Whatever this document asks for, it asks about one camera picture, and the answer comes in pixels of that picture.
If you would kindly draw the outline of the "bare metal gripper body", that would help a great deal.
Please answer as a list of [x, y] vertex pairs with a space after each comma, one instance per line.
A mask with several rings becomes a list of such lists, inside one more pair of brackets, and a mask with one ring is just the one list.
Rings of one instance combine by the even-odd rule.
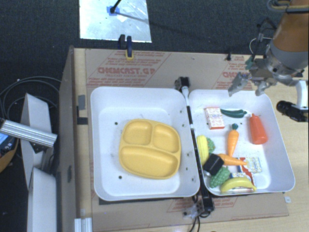
[[270, 87], [281, 83], [292, 87], [297, 83], [297, 78], [303, 77], [304, 67], [291, 69], [279, 62], [277, 59], [256, 58], [249, 70], [251, 81], [257, 87]]

